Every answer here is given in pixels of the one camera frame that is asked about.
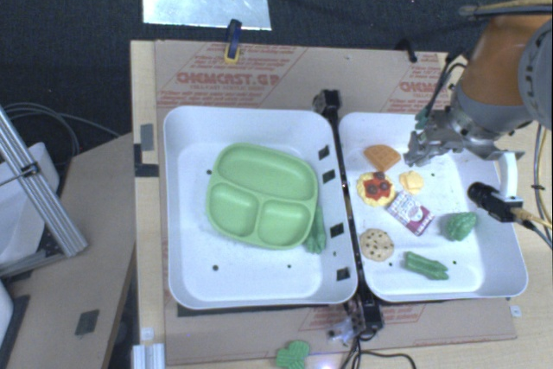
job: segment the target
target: toy bread slice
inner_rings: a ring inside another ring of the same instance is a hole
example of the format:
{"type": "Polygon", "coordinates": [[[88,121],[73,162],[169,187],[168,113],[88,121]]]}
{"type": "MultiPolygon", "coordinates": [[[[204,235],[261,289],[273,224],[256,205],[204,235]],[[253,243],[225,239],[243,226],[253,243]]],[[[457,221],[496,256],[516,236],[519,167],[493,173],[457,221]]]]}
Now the toy bread slice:
{"type": "Polygon", "coordinates": [[[378,171],[382,172],[386,172],[401,160],[401,155],[385,144],[369,146],[363,154],[378,171]]]}

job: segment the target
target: toy food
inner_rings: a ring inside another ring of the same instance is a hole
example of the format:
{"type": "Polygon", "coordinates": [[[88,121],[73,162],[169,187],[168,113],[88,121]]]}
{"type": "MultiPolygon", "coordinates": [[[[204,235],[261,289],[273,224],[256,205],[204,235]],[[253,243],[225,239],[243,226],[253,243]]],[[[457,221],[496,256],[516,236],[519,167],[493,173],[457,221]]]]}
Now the toy food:
{"type": "Polygon", "coordinates": [[[402,191],[386,210],[415,235],[421,235],[434,219],[434,214],[402,191]]]}
{"type": "Polygon", "coordinates": [[[361,253],[375,262],[383,262],[394,253],[394,244],[387,232],[367,229],[359,238],[361,253]]]}
{"type": "Polygon", "coordinates": [[[454,213],[448,219],[446,232],[452,240],[464,240],[476,225],[475,213],[454,213]]]}
{"type": "Polygon", "coordinates": [[[424,186],[424,179],[416,171],[408,171],[399,175],[399,182],[409,194],[416,195],[424,186]]]}
{"type": "Polygon", "coordinates": [[[357,180],[357,193],[372,207],[388,205],[396,197],[394,184],[383,172],[362,174],[357,180]]]}
{"type": "Polygon", "coordinates": [[[369,146],[363,154],[378,171],[382,172],[386,172],[401,160],[400,154],[385,144],[369,146]]]}
{"type": "Polygon", "coordinates": [[[430,260],[414,252],[405,252],[405,269],[423,274],[430,280],[448,280],[448,268],[439,261],[430,260]]]}

